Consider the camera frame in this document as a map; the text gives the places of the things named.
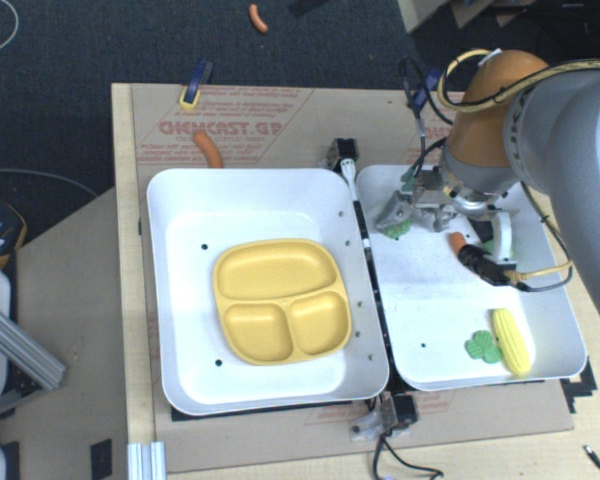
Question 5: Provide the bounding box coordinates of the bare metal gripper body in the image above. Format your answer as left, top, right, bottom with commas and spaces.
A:
405, 164, 504, 219

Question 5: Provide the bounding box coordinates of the yellow corn cob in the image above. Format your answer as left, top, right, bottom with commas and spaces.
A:
490, 307, 534, 376

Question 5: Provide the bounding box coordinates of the white plastic tray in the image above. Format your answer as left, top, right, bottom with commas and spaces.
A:
145, 167, 392, 417
354, 163, 589, 392

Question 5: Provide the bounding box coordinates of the yellow divided plate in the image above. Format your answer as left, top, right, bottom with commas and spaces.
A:
211, 237, 354, 367

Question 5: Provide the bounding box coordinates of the green broccoli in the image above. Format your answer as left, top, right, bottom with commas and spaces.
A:
379, 217, 413, 242

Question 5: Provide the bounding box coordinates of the green lettuce leaf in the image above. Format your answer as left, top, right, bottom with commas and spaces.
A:
463, 329, 505, 365

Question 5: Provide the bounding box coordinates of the black cylinder on white bracket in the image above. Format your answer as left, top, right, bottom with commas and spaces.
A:
457, 210, 519, 287

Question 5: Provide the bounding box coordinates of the brown cardboard board red print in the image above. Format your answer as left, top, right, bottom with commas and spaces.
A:
129, 83, 576, 475

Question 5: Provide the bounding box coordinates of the orange sausage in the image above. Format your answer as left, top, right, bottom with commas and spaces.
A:
448, 231, 469, 260
192, 131, 225, 170
247, 3, 270, 35

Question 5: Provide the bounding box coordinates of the thin black and white rod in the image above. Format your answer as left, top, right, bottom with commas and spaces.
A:
340, 158, 397, 395

